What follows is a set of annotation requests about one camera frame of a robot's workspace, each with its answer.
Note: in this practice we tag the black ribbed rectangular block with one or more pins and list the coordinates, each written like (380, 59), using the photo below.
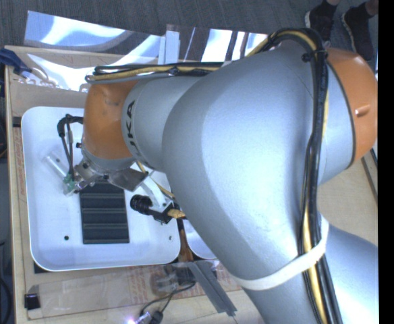
(104, 214)

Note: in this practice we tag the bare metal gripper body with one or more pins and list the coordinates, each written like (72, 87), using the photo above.
(89, 175)

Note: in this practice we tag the white plastic tray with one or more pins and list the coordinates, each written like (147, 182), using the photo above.
(200, 245)
(48, 221)

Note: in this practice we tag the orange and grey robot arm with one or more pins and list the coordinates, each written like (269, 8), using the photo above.
(234, 147)

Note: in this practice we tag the person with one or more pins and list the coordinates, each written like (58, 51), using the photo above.
(322, 19)

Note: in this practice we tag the small black box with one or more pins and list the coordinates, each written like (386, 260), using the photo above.
(32, 301)

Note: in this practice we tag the black cylinder on white bracket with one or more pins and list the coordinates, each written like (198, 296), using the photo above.
(139, 203)

